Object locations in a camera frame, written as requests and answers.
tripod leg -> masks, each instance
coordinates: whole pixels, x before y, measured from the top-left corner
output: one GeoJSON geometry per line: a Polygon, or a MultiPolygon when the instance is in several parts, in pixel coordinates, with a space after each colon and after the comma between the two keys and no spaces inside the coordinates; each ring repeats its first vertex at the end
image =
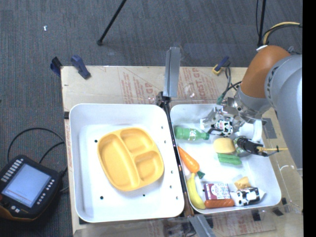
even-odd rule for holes
{"type": "Polygon", "coordinates": [[[258,47],[262,46],[262,44],[263,44],[262,43],[262,29],[263,29],[263,21],[265,19],[265,10],[266,10],[266,0],[263,0],[262,11],[261,11],[261,23],[260,23],[258,47]]]}
{"type": "Polygon", "coordinates": [[[114,16],[112,17],[111,21],[109,22],[109,24],[108,24],[107,28],[105,29],[103,35],[102,35],[102,36],[100,37],[100,39],[97,41],[97,44],[98,44],[98,45],[102,45],[102,44],[103,44],[102,41],[103,41],[105,35],[108,33],[109,29],[111,28],[112,24],[114,23],[116,17],[118,16],[120,10],[123,8],[123,6],[124,6],[124,4],[125,4],[126,1],[127,1],[127,0],[123,0],[123,1],[121,2],[121,4],[119,5],[119,7],[118,7],[116,13],[114,14],[114,16]]]}

yellow divided plate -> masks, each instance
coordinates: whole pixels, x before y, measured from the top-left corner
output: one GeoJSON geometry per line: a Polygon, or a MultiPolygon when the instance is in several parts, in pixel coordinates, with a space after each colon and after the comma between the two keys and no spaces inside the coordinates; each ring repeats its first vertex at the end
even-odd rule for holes
{"type": "Polygon", "coordinates": [[[164,164],[150,135],[136,127],[104,135],[97,145],[104,173],[114,187],[132,191],[158,180],[164,164]]]}

pink box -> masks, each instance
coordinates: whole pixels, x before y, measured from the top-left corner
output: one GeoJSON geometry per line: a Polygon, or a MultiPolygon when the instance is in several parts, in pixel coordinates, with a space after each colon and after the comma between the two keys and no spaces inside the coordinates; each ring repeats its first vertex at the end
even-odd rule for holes
{"type": "Polygon", "coordinates": [[[227,199],[231,198],[228,184],[204,184],[204,192],[206,199],[227,199]]]}

wire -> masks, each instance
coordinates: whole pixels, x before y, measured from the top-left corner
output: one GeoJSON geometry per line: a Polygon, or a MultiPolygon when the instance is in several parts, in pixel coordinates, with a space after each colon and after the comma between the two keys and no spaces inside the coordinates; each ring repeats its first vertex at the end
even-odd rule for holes
{"type": "Polygon", "coordinates": [[[231,68],[230,67],[226,67],[225,75],[226,75],[226,78],[227,78],[227,86],[226,86],[226,89],[224,90],[224,92],[217,98],[216,104],[218,104],[218,105],[220,105],[223,102],[224,97],[226,96],[227,92],[230,89],[234,88],[235,90],[237,90],[235,87],[241,83],[241,81],[239,81],[239,82],[236,82],[236,83],[232,84],[232,82],[231,82],[231,80],[232,80],[232,78],[231,78],[231,68]]]}
{"type": "Polygon", "coordinates": [[[6,160],[7,160],[8,163],[9,163],[9,161],[10,161],[10,160],[9,160],[10,149],[11,149],[11,147],[12,147],[14,141],[15,141],[21,134],[23,134],[23,133],[25,133],[25,132],[27,132],[27,131],[35,130],[35,129],[38,129],[38,130],[45,130],[45,131],[52,132],[53,134],[57,135],[63,142],[65,142],[62,136],[60,136],[58,133],[54,132],[53,130],[50,130],[50,129],[47,129],[47,128],[43,128],[43,127],[32,127],[32,128],[25,129],[25,130],[23,130],[22,132],[18,133],[18,134],[12,139],[12,141],[11,141],[11,143],[10,143],[10,145],[9,145],[9,148],[8,148],[7,154],[6,154],[6,160]]]}
{"type": "Polygon", "coordinates": [[[257,27],[258,37],[260,37],[260,33],[259,33],[259,29],[258,29],[258,4],[259,4],[259,0],[257,0],[257,6],[256,6],[256,27],[257,27]]]}
{"type": "Polygon", "coordinates": [[[263,152],[263,151],[282,151],[282,150],[288,150],[288,148],[264,148],[264,147],[257,147],[257,149],[259,150],[259,152],[263,152]]]}
{"type": "Polygon", "coordinates": [[[196,235],[196,231],[194,231],[191,235],[187,235],[188,233],[186,233],[185,237],[193,237],[193,236],[196,235]]]}
{"type": "Polygon", "coordinates": [[[282,23],[278,23],[274,26],[272,26],[269,30],[267,30],[264,34],[263,34],[263,45],[267,45],[268,43],[268,37],[269,35],[271,35],[271,33],[273,33],[274,31],[281,29],[283,27],[289,27],[289,26],[298,26],[300,28],[303,27],[302,24],[297,23],[297,22],[282,22],[282,23]]]}
{"type": "MultiPolygon", "coordinates": [[[[57,146],[59,146],[59,145],[61,145],[61,144],[66,144],[66,143],[65,143],[65,140],[63,139],[63,137],[62,137],[61,135],[59,135],[57,132],[54,132],[53,130],[50,130],[50,129],[47,129],[47,128],[44,128],[44,127],[32,127],[32,128],[28,128],[28,129],[25,129],[25,130],[21,131],[20,133],[18,133],[18,134],[11,140],[11,143],[10,143],[10,145],[9,145],[9,147],[8,147],[7,154],[6,154],[6,160],[7,160],[8,163],[9,163],[9,161],[10,161],[10,160],[9,160],[10,149],[11,149],[11,147],[12,147],[14,141],[15,141],[20,135],[22,135],[23,133],[25,133],[25,132],[27,132],[27,131],[31,131],[31,130],[45,130],[45,131],[49,131],[49,132],[55,134],[57,137],[59,137],[59,138],[62,140],[61,142],[58,142],[57,144],[55,144],[55,145],[53,145],[52,147],[50,147],[50,148],[45,152],[45,154],[40,158],[39,163],[42,162],[42,160],[46,157],[46,155],[47,155],[53,148],[55,148],[55,147],[57,147],[57,146]]],[[[65,169],[61,172],[61,173],[62,173],[62,176],[65,175],[65,173],[67,172],[67,170],[68,170],[68,166],[66,166],[65,169]]],[[[67,190],[68,188],[69,188],[69,187],[65,187],[65,188],[61,189],[59,192],[63,192],[63,191],[65,191],[65,190],[67,190]]]]}

gray metal bar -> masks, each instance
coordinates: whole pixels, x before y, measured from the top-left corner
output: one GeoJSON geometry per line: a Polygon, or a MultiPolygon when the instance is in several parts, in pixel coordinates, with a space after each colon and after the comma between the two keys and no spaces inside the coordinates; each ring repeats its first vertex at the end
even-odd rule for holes
{"type": "Polygon", "coordinates": [[[194,227],[198,237],[216,237],[204,215],[196,214],[194,217],[189,218],[189,221],[194,227]]]}
{"type": "Polygon", "coordinates": [[[180,59],[181,54],[179,47],[171,47],[167,51],[164,89],[162,94],[165,97],[177,97],[180,59]]]}

